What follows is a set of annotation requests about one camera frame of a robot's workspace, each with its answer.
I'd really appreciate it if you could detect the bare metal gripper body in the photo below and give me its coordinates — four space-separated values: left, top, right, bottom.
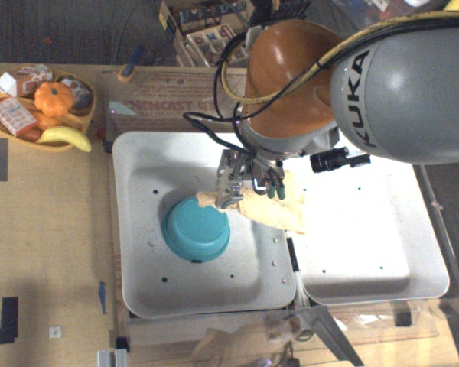
216 148 287 198

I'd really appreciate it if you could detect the pale yellow pizza slice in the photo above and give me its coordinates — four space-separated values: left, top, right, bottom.
195 169 308 236

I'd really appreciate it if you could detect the teal bowl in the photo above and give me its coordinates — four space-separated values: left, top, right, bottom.
161 196 232 265

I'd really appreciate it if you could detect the white plastic tray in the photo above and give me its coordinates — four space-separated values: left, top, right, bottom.
111 130 298 320
285 139 451 306

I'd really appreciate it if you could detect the thin black and white rod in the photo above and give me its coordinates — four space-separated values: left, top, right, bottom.
285 236 311 310

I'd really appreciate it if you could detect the orange divided plate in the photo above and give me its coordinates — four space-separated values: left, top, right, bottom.
0 64 98 154

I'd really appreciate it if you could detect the yellow banana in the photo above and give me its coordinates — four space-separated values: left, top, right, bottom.
35 125 93 154

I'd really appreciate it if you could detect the small printed can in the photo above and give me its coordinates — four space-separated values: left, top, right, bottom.
57 74 94 112

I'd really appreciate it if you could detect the orange pumpkin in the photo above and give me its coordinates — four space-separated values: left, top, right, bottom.
34 81 75 119

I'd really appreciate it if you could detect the white and red carton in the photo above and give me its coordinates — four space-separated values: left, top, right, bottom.
0 96 38 138

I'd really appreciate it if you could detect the white and brown carton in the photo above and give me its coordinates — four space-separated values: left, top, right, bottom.
0 63 54 99

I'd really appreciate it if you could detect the black cylinder on white bracket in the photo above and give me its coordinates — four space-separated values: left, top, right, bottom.
309 147 373 174

